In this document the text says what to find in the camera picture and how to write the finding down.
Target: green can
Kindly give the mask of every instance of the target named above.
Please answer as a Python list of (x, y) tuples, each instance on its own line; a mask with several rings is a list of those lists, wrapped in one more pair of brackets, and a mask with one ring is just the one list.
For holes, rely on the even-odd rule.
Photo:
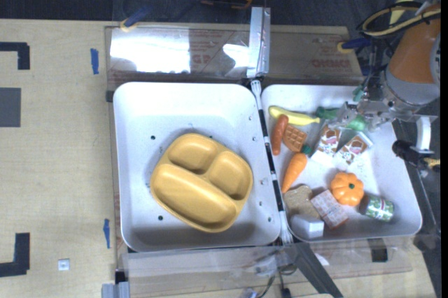
[(382, 197), (365, 195), (359, 204), (359, 213), (384, 222), (393, 217), (394, 205), (392, 201)]

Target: orange carrot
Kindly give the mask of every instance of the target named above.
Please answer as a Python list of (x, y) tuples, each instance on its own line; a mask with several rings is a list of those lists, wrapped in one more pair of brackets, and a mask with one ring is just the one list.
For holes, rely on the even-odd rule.
[(281, 192), (285, 193), (297, 180), (308, 162), (307, 156), (303, 152), (297, 152), (291, 158), (288, 168), (286, 169), (283, 183), (281, 184)]
[(271, 134), (271, 146), (272, 154), (277, 156), (280, 153), (281, 139), (285, 133), (286, 126), (288, 125), (289, 118), (287, 115), (281, 114), (275, 123), (274, 129)]

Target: yellow banana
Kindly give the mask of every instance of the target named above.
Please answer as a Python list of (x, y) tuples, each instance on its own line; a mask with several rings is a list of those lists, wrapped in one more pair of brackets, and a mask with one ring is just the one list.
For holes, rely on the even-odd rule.
[(312, 118), (308, 115), (296, 113), (293, 111), (287, 111), (286, 109), (280, 108), (279, 106), (270, 106), (269, 114), (274, 118), (278, 119), (281, 114), (284, 114), (289, 119), (289, 124), (297, 125), (303, 127), (304, 125), (311, 124), (312, 122), (320, 122), (320, 118)]

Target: pumpkin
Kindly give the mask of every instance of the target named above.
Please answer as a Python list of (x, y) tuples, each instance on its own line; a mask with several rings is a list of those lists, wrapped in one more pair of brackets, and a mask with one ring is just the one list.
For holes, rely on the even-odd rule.
[(330, 191), (341, 205), (357, 206), (364, 197), (364, 184), (354, 173), (339, 172), (331, 181)]

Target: wooden table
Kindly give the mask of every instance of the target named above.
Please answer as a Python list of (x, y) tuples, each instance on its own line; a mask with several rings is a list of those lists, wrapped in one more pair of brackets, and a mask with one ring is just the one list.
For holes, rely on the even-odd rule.
[[(21, 88), (20, 127), (0, 127), (0, 262), (12, 262), (16, 233), (30, 233), (26, 275), (1, 277), (0, 297), (100, 297), (117, 265), (105, 26), (112, 22), (0, 20), (0, 41), (26, 42), (30, 70), (0, 52), (0, 87)], [(93, 74), (90, 49), (99, 51)], [(111, 247), (103, 225), (110, 220)], [(434, 297), (421, 253), (413, 270), (338, 278), (345, 297)], [(58, 261), (69, 259), (68, 270)], [(316, 296), (309, 283), (294, 297)], [(238, 297), (241, 290), (182, 297)], [(266, 297), (279, 297), (272, 289)]]

